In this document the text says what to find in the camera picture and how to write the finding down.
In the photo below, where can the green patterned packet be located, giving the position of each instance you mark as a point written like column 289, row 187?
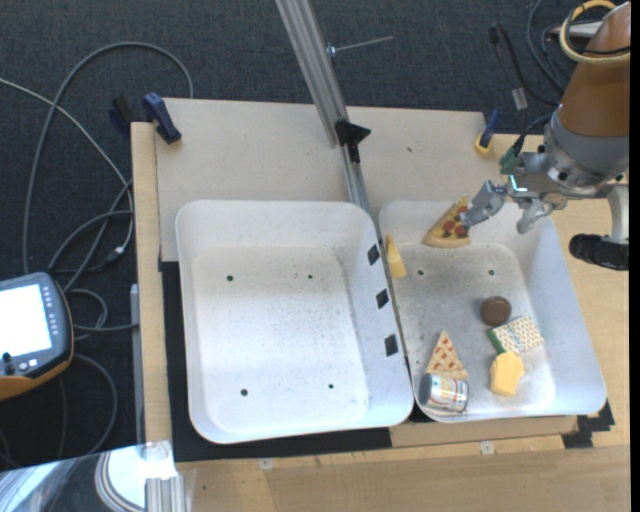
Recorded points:
column 517, row 335

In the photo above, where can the white plastic tray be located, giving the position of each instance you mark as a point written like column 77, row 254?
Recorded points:
column 450, row 300
column 280, row 330

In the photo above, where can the pale wood board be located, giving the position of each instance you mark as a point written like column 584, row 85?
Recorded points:
column 250, row 155

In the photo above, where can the brown round biscuit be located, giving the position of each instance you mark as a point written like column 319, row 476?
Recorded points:
column 495, row 310

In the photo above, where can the yellow cheese wedge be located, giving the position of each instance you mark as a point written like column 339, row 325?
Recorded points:
column 396, row 262

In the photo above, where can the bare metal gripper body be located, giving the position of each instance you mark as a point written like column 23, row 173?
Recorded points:
column 542, row 182

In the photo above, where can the pepperoni pizza slice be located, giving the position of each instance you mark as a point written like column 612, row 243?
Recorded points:
column 446, row 231

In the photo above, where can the small silver can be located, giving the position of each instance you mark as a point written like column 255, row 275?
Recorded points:
column 445, row 393

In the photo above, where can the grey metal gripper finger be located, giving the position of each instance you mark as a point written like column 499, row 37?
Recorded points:
column 485, row 202
column 532, row 215

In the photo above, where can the lattice pie slice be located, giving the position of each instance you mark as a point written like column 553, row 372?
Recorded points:
column 445, row 360

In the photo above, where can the black cylinder on white bracket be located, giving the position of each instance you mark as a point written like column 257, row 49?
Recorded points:
column 597, row 251

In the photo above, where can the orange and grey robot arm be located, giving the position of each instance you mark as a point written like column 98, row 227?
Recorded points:
column 595, row 100

